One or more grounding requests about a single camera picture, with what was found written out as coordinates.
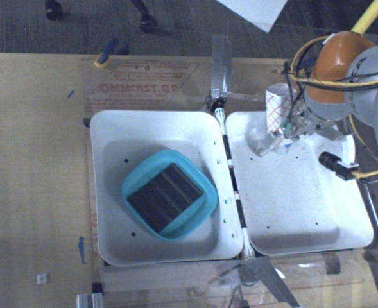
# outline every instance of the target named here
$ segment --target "yellow bar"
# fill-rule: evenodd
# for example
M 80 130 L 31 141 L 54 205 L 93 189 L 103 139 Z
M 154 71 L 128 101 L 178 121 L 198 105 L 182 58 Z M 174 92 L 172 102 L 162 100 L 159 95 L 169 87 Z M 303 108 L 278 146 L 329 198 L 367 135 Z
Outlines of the yellow bar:
M 371 5 L 364 12 L 363 16 L 356 22 L 356 25 L 351 29 L 353 32 L 363 34 L 374 20 L 378 17 L 378 0 L 374 0 Z

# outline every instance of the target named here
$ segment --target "gray floor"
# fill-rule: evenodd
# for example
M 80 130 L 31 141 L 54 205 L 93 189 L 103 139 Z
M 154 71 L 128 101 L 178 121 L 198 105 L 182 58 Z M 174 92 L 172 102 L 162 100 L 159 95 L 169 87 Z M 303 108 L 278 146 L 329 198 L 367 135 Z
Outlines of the gray floor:
M 290 58 L 317 35 L 349 30 L 373 0 L 289 0 L 269 33 L 215 0 L 143 0 L 158 24 L 150 35 L 129 0 L 59 1 L 65 17 L 53 22 L 44 0 L 0 0 L 0 52 L 98 54 L 117 37 L 131 55 L 211 56 L 212 34 L 228 33 L 234 57 Z M 368 33 L 378 43 L 378 18 Z M 367 258 L 378 285 L 378 243 Z

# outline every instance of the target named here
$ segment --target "yellow tube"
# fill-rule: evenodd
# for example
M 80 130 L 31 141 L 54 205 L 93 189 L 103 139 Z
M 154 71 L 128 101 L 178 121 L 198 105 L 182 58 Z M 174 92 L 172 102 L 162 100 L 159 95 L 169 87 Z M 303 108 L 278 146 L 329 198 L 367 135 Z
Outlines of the yellow tube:
M 363 16 L 356 22 L 356 25 L 351 29 L 353 32 L 363 34 L 374 20 L 378 17 L 378 0 L 374 0 L 371 5 L 364 12 Z

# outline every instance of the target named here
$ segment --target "transparent plastic sheet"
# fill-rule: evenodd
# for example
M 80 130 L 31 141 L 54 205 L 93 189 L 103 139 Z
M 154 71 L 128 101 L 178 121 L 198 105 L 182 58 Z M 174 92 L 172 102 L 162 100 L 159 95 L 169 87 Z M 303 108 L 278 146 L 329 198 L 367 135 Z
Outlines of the transparent plastic sheet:
M 256 59 L 236 60 L 238 56 L 247 56 L 236 48 L 236 35 L 240 30 L 256 32 L 256 40 L 250 43 L 250 49 L 256 51 Z M 184 37 L 187 33 L 180 31 Z M 227 113 L 238 110 L 264 110 L 265 90 L 268 86 L 283 80 L 284 61 L 290 60 L 300 46 L 307 41 L 335 32 L 289 26 L 274 26 L 269 33 L 264 33 L 247 22 L 227 23 L 224 31 L 203 31 L 196 33 L 197 37 L 212 42 L 213 34 L 226 34 L 233 43 L 232 85 L 227 92 Z M 293 38 L 292 46 L 282 45 L 284 38 Z M 377 35 L 366 35 L 378 44 Z M 212 71 L 211 57 L 179 56 L 111 56 L 104 69 L 94 65 L 93 58 L 82 60 L 82 74 L 86 88 L 85 117 L 91 118 L 96 112 L 106 109 L 124 110 L 200 110 L 205 97 L 210 94 L 210 75 Z M 91 150 L 89 147 L 90 186 L 92 186 Z M 92 208 L 92 224 L 96 228 L 96 211 Z M 302 255 L 292 257 L 272 257 L 270 261 L 286 276 L 284 279 L 302 307 L 326 307 L 322 300 L 334 296 L 329 307 L 378 307 L 378 293 L 375 296 L 375 284 L 369 267 L 362 258 L 363 251 L 338 252 L 341 273 L 327 274 L 327 266 L 323 256 Z M 112 268 L 104 267 L 99 257 L 96 233 L 94 233 L 95 267 L 100 270 L 100 278 Z M 113 305 L 108 307 L 143 307 L 139 300 L 144 298 L 148 307 L 227 307 L 232 297 L 232 307 L 239 301 L 239 291 L 234 290 L 239 285 L 238 278 L 230 278 L 226 283 L 213 283 L 205 287 L 142 289 L 139 291 L 107 291 L 105 299 Z M 332 290 L 342 286 L 346 290 L 340 296 Z M 269 305 L 273 307 L 288 307 L 278 304 L 275 297 L 262 282 L 253 287 L 242 287 L 243 296 L 249 301 L 250 307 Z
M 272 257 L 270 261 L 301 307 L 378 307 L 378 293 L 362 250 Z M 258 277 L 252 280 L 241 261 L 184 264 L 165 268 L 203 273 L 186 273 L 182 278 L 159 265 L 142 266 L 145 278 L 134 288 L 138 274 L 101 268 L 105 307 L 239 308 L 241 300 L 250 307 L 289 307 L 279 303 Z

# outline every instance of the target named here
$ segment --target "wooden surface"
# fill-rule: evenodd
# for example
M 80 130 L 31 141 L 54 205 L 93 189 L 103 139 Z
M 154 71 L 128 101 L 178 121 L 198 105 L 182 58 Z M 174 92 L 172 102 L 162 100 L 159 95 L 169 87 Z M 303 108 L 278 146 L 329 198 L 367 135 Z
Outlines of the wooden surface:
M 82 119 L 85 88 L 94 81 L 85 70 L 94 58 L 0 54 L 0 307 L 74 307 L 78 293 L 91 293 L 95 280 L 93 207 L 89 201 L 89 131 Z M 184 93 L 179 100 L 191 88 L 198 97 L 209 90 L 210 58 L 119 59 L 195 64 L 179 89 Z M 234 59 L 234 88 L 262 94 L 280 79 L 281 65 L 281 60 Z M 260 101 L 253 106 L 264 104 Z M 84 263 L 78 248 L 80 237 L 84 238 Z M 367 300 L 352 300 L 351 307 L 378 307 L 368 266 L 364 261 L 355 266 L 356 277 L 364 284 L 360 288 L 348 283 L 340 287 L 339 294 L 333 292 L 335 296 L 330 294 L 335 287 L 298 291 L 313 296 L 313 302 L 334 298 L 322 307 L 335 307 L 338 295 L 349 293 L 355 298 L 361 292 Z M 48 283 L 37 285 L 37 273 L 47 273 Z

